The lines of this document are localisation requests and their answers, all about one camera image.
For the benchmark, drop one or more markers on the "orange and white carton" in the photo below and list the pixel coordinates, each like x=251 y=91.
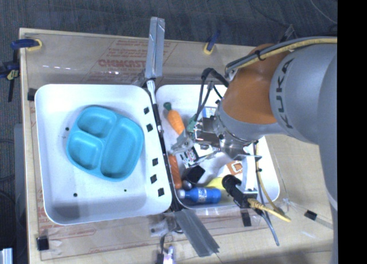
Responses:
x=231 y=168

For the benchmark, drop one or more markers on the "orange sausage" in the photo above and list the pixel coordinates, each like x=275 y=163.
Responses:
x=175 y=171

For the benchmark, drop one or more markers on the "white printed packet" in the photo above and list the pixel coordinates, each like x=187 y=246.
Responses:
x=189 y=157

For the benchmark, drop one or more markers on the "yellow banana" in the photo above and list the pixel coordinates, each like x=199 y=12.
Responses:
x=215 y=183

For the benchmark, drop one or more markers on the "white plastic tray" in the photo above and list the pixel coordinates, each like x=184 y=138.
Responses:
x=86 y=200
x=183 y=96

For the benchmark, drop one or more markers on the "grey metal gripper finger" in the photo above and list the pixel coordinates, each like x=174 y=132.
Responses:
x=181 y=142
x=207 y=153

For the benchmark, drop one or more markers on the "orange carrot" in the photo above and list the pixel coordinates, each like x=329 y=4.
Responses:
x=175 y=119

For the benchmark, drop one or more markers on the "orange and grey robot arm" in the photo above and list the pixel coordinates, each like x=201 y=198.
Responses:
x=298 y=91

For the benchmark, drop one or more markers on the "black box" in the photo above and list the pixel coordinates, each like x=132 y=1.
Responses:
x=195 y=173

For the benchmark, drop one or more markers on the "brown cardboard board red print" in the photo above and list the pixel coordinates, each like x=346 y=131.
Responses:
x=120 y=62

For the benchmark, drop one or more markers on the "blue bottle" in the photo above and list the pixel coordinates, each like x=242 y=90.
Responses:
x=202 y=195

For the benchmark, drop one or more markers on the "small grey ball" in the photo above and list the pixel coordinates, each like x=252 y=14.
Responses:
x=186 y=185

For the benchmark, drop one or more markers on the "black cylinder on white bracket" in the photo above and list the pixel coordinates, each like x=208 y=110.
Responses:
x=232 y=186

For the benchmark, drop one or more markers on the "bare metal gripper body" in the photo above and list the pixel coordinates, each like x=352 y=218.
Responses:
x=207 y=132

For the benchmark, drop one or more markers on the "blue divided plate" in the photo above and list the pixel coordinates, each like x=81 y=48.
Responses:
x=120 y=148

